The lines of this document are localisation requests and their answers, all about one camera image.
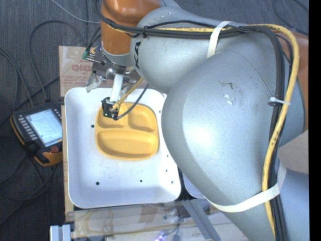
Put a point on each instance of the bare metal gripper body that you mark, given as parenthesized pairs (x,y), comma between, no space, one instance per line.
(111,72)

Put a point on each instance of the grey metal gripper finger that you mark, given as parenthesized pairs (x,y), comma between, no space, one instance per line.
(92,83)

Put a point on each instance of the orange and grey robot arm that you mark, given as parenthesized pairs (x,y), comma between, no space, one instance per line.
(215,114)

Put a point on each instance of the yellow divided plate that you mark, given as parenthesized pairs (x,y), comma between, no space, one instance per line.
(126,139)

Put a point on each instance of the white plastic tray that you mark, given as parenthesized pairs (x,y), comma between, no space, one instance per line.
(120,179)

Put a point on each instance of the black cylinder on white bracket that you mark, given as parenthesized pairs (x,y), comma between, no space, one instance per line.
(110,108)

